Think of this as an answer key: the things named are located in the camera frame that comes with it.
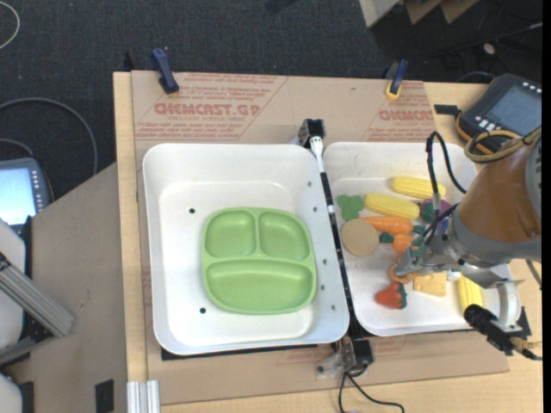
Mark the tan round biscuit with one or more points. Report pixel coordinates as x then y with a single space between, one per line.
360 237

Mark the yellow cheese slice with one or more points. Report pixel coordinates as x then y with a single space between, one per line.
432 285

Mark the purple and green vegetable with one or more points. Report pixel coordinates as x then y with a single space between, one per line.
430 209

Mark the black cylinder on white bracket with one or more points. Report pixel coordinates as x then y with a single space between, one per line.
490 325

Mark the brown cardboard board red print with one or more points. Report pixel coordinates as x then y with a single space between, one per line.
275 101

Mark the red and green strawberry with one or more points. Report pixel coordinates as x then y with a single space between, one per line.
389 295

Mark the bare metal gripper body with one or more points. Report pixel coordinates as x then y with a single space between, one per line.
437 248

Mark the thin black and white rod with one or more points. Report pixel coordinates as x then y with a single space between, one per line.
330 207

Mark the short orange carrot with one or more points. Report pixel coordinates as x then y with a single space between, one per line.
400 242

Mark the white plastic tray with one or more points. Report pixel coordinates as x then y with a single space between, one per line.
181 239
370 170

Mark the yellow corn cob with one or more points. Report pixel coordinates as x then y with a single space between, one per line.
391 205
413 186
468 293

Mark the green leafy vegetable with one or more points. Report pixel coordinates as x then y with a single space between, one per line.
349 205

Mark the green divided plate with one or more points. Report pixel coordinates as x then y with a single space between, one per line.
258 273

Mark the long orange carrot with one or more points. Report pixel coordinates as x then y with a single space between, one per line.
389 224

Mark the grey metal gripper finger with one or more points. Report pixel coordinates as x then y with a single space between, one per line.
414 254
404 271

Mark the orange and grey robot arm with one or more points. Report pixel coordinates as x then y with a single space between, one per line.
499 205

